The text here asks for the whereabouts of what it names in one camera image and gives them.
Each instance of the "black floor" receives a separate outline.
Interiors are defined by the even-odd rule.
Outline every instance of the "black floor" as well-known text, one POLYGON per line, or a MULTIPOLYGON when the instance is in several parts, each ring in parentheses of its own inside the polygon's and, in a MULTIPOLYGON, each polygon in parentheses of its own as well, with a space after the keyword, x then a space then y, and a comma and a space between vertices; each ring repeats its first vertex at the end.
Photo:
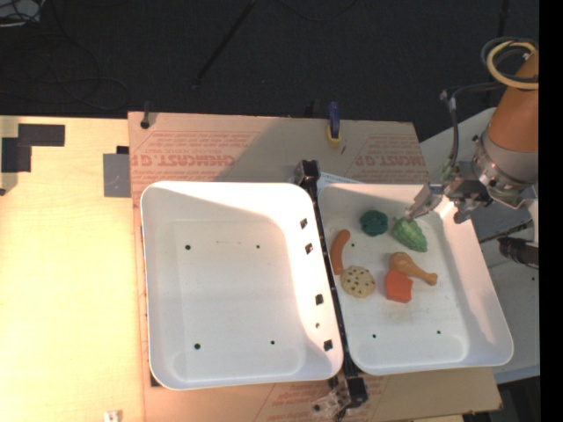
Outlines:
MULTIPOLYGON (((424 141, 450 126, 441 90, 488 81, 488 41, 539 41, 539 0, 257 0, 192 91, 250 2, 45 0, 10 18, 0 3, 0 114, 122 118, 149 101, 303 117, 336 101, 342 119, 411 121, 424 141)), ((499 96, 460 97, 459 119, 499 96)))

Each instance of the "cardboard sheet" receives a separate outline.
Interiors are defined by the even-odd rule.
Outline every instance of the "cardboard sheet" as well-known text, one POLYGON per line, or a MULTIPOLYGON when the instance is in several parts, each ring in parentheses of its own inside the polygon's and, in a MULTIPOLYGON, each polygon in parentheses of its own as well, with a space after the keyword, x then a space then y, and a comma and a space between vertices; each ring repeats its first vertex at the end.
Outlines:
MULTIPOLYGON (((365 183, 425 183, 428 171, 413 125, 342 120, 341 141, 327 120, 209 114, 128 115, 134 206, 145 418, 148 422, 315 420, 311 402, 327 382, 291 382, 174 391, 151 380, 139 199, 160 180, 286 182, 297 164, 315 159, 322 172, 365 183)), ((369 401, 346 420, 384 421, 491 411, 501 405, 490 368, 365 376, 369 401)))

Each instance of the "sausage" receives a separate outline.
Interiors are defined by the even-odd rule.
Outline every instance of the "sausage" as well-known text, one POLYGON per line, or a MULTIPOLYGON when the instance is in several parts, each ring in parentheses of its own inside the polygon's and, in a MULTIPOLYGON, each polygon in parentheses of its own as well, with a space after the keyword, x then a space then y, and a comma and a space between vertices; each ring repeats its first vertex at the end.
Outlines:
POLYGON ((330 251, 331 265, 333 266, 334 275, 341 275, 344 272, 344 265, 342 264, 342 251, 344 245, 350 239, 350 231, 342 229, 338 232, 333 240, 330 251))

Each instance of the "cookie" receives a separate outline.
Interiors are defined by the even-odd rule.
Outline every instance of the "cookie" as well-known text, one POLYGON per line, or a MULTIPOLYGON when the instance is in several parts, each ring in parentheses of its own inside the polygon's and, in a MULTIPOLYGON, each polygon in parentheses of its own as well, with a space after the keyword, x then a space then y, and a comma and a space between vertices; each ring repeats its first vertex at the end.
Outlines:
POLYGON ((376 290, 376 280, 368 269, 350 266, 340 276, 342 289, 354 297, 363 298, 376 290))

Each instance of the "yellow cable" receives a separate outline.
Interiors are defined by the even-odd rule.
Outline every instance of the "yellow cable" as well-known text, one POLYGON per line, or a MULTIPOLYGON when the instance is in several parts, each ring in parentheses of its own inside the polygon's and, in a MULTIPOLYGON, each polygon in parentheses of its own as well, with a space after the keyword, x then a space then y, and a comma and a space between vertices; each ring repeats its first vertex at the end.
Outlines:
POLYGON ((497 53, 499 53, 503 48, 507 47, 508 45, 514 47, 525 47, 530 51, 530 53, 536 51, 536 48, 529 42, 513 42, 512 40, 508 40, 507 42, 502 42, 501 44, 493 48, 489 52, 488 56, 486 57, 486 67, 488 68, 490 74, 494 76, 498 81, 500 81, 501 83, 507 86, 512 86, 518 89, 525 89, 525 90, 537 89, 539 87, 539 83, 521 83, 516 80, 511 80, 510 78, 507 78, 506 76, 502 75, 502 73, 499 72, 496 67, 494 67, 494 63, 493 63, 494 57, 496 56, 497 53))

